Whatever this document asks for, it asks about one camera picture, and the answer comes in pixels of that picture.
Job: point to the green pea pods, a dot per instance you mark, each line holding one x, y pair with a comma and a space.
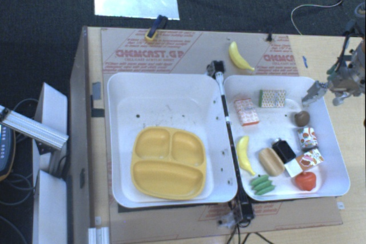
262, 185

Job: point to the brown round toy food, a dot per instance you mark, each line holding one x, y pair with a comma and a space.
302, 118

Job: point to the white plastic tray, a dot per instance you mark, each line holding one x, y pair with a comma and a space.
160, 94
274, 128

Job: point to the white can with orange print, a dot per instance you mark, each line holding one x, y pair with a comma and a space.
307, 138

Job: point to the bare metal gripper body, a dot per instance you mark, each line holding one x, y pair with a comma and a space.
344, 81

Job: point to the white and orange printed carton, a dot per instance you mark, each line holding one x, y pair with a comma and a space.
304, 162

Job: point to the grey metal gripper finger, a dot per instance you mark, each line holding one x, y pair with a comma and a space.
340, 98
313, 93

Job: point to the yellow banana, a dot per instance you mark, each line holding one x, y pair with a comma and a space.
237, 58
244, 154

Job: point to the tan hot dog bun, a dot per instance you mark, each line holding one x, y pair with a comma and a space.
271, 162

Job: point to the thin black and white rod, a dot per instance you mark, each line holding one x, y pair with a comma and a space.
226, 111

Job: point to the brown cardboard board red print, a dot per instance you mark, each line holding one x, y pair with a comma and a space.
171, 48

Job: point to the red toy pepper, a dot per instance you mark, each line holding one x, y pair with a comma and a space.
305, 181

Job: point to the yellow divided plate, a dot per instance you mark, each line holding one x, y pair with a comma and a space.
166, 174

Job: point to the black bottle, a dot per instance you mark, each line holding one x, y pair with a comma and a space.
283, 151

